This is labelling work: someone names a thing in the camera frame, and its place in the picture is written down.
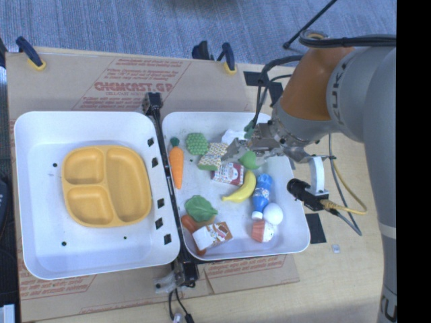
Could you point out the brown cardboard board red print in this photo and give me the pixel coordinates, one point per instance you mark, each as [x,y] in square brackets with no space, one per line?
[84,79]

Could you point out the green lettuce leaf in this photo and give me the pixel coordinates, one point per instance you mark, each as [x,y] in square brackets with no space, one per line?
[200,208]

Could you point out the white packet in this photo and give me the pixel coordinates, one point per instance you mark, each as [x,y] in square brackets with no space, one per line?
[232,136]

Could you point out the orange carrot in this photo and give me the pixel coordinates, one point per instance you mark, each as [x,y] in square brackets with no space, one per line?
[176,167]

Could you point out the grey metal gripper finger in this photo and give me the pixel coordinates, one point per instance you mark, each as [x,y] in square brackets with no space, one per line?
[229,152]
[243,143]

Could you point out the yellow banana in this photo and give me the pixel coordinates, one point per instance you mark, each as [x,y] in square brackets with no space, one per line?
[244,190]

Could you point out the red and white carton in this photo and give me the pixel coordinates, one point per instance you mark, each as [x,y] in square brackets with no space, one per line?
[229,174]

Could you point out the brown and white carton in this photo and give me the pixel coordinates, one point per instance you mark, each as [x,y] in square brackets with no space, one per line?
[212,235]

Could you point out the black cylinder on white bracket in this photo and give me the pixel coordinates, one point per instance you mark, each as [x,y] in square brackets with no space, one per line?
[311,187]

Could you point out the blue bottle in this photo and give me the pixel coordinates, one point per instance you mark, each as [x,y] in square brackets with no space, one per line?
[262,194]

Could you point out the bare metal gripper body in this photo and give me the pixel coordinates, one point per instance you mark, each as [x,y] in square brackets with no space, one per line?
[269,140]

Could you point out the yellow divided plate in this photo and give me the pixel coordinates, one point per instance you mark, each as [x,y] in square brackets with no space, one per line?
[106,185]

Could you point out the green pear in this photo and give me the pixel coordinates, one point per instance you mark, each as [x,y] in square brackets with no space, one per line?
[250,161]

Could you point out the green dotted biscuit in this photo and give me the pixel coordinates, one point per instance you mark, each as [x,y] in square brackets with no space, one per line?
[197,143]

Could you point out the yellow and green patterned carton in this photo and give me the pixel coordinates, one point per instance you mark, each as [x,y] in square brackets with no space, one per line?
[210,158]

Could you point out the white plastic tray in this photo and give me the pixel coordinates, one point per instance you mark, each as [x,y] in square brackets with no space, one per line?
[235,214]
[40,180]

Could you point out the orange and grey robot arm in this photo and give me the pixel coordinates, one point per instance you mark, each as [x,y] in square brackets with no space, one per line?
[367,99]

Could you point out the white egg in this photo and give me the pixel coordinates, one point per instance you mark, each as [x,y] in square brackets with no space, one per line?
[273,213]

